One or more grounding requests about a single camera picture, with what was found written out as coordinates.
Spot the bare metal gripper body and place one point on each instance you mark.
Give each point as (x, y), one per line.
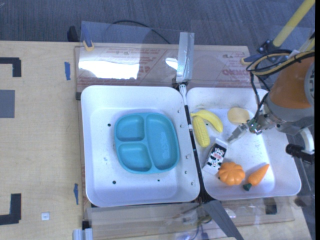
(266, 124)

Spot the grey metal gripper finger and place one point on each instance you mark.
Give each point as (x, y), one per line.
(238, 131)
(240, 134)

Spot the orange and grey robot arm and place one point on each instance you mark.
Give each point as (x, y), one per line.
(290, 89)

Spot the pale yellow potato crisp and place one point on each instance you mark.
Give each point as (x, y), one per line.
(237, 115)

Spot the white plastic tray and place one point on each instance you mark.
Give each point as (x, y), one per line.
(252, 149)
(100, 139)

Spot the yellow banana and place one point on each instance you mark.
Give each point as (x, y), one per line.
(212, 117)

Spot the white cow print carton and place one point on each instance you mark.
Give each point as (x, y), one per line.
(215, 157)

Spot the yellow corn cob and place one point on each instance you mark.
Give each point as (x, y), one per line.
(202, 132)

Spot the orange pumpkin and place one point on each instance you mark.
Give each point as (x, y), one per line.
(231, 174)

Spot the orange carrot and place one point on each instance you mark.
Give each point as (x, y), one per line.
(257, 175)

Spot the brown cardboard board red print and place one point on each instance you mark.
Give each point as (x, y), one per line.
(215, 66)

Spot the blue divided plate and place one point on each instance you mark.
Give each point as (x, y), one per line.
(160, 139)

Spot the black cylinder on white bracket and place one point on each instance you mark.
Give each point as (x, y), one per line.
(298, 152)

